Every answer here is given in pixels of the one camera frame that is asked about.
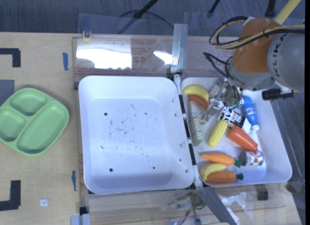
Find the green plate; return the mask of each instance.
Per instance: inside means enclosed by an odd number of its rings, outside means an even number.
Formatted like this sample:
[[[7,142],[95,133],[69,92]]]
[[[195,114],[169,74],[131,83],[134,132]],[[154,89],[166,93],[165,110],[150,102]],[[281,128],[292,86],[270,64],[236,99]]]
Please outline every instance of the green plate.
[[[68,122],[69,111],[58,100],[23,88],[0,106],[0,141],[24,155],[38,156],[58,140]]]

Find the wooden table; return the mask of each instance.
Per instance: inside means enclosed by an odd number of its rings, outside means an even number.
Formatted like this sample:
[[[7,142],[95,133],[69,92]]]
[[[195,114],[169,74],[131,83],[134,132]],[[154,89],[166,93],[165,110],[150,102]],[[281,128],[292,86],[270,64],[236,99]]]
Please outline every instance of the wooden table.
[[[24,87],[38,88],[59,100],[70,113],[68,126],[61,137],[41,156],[24,156],[0,143],[0,201],[9,200],[11,180],[21,180],[21,205],[19,209],[0,211],[0,224],[70,224],[70,216],[79,213],[81,185],[77,91],[73,88],[73,37],[80,35],[0,33],[0,48],[18,48],[21,51],[21,67],[12,67],[11,55],[0,55],[0,79],[15,80],[15,91]],[[188,40],[207,42],[206,38],[201,37]],[[68,55],[68,70],[64,69],[62,53]],[[77,176],[76,191],[71,179],[73,171]],[[276,192],[283,198],[283,205],[280,207],[265,209],[261,206],[249,211],[234,211],[240,224],[248,224],[249,218],[255,224],[300,224],[292,195],[284,186],[285,184],[276,186]],[[225,189],[218,193],[226,197],[228,191]],[[42,198],[48,198],[48,206],[40,205]],[[110,196],[109,201],[112,204],[113,197]],[[208,212],[201,215],[204,217],[201,220],[206,224],[218,223],[214,215]],[[148,224],[166,222],[167,220],[150,221]],[[190,219],[184,224],[191,224]]]

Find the gray floor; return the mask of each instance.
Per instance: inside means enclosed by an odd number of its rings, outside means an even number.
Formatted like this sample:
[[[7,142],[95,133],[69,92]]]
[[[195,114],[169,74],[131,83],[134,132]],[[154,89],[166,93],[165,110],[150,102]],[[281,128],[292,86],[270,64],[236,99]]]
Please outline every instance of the gray floor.
[[[0,32],[64,32],[79,31],[81,14],[121,16],[140,10],[150,0],[0,0]],[[209,16],[215,0],[159,0],[142,18],[173,23],[187,23],[189,35],[211,35],[215,28],[233,16],[265,16],[269,0],[221,0]],[[276,0],[276,15],[288,0]],[[305,0],[290,14],[287,23],[300,24],[305,19]],[[98,27],[107,32],[109,24]],[[290,156],[294,174],[288,189],[294,193],[296,206],[305,224],[305,105],[304,94],[294,99],[274,102],[279,127]]]

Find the banana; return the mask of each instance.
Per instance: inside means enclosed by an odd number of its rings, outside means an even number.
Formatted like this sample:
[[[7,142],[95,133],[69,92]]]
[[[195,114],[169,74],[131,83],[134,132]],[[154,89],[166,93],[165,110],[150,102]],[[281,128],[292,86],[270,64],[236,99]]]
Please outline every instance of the banana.
[[[209,102],[209,92],[204,89],[202,86],[197,84],[190,84],[183,89],[183,94],[187,95],[198,95],[202,97],[204,100]]]
[[[226,169],[226,165],[221,163],[211,163],[208,165],[203,166],[199,170],[199,174],[202,177],[203,181],[206,181],[208,176],[212,173],[221,172]]]

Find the white bottle cap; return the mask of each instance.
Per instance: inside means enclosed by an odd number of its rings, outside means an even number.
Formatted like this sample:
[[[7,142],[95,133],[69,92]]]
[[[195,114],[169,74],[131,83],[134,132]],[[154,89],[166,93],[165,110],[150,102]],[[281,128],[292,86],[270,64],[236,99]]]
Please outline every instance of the white bottle cap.
[[[260,126],[259,126],[259,125],[256,124],[256,125],[252,125],[252,126],[251,126],[251,131],[252,131],[252,132],[256,132],[256,131],[258,131],[258,130],[260,130]]]

